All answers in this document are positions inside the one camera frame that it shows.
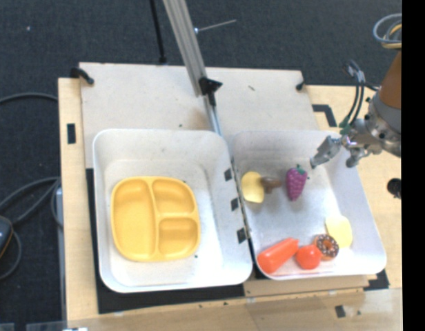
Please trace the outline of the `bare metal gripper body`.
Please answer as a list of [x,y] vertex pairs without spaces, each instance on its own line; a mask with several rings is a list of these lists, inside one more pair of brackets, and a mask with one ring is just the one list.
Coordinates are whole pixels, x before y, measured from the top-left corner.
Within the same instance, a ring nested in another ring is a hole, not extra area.
[[401,135],[379,115],[366,114],[343,127],[340,134],[342,145],[352,157],[367,157],[383,151],[401,156]]

